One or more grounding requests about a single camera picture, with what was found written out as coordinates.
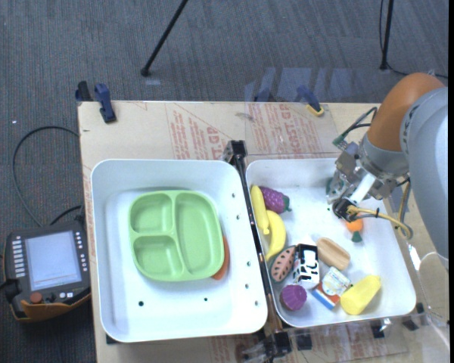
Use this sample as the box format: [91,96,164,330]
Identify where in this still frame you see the black tripod leg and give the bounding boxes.
[140,0,234,77]

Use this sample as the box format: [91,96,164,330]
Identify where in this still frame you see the white plastic tray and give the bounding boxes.
[90,159,269,343]
[244,158,417,328]

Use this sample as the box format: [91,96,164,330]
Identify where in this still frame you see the black block with wires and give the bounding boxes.
[263,330,293,357]
[222,140,248,165]

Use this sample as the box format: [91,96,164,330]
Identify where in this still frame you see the orange carrot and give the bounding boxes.
[211,235,231,281]

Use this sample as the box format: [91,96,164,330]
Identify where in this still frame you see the pink watermelon slice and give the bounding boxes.
[269,245,297,284]

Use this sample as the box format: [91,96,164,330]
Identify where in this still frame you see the purple grapes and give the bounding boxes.
[259,186,292,215]

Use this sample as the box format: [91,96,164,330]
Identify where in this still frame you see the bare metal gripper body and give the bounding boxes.
[334,141,399,200]

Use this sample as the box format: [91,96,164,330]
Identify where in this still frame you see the purple cupcake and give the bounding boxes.
[279,284,309,312]

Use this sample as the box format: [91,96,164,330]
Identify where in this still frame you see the black stand pole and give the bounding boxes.
[378,0,399,71]

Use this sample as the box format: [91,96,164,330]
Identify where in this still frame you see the tan hot dog bun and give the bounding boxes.
[316,237,352,272]

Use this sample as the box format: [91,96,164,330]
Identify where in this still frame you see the pale yellow banana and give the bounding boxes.
[250,185,271,236]

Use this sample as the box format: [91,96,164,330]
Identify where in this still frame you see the green divided plate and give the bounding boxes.
[128,190,225,282]

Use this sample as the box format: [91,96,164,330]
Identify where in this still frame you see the black and white milk carton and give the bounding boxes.
[292,243,321,289]

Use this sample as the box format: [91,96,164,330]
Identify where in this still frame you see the brown cardboard board red print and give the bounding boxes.
[77,100,449,363]

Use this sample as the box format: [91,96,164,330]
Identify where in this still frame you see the orange fruit with green leaf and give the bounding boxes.
[345,217,365,244]

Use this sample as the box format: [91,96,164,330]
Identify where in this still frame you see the white orange blue packet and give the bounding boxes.
[311,266,353,312]

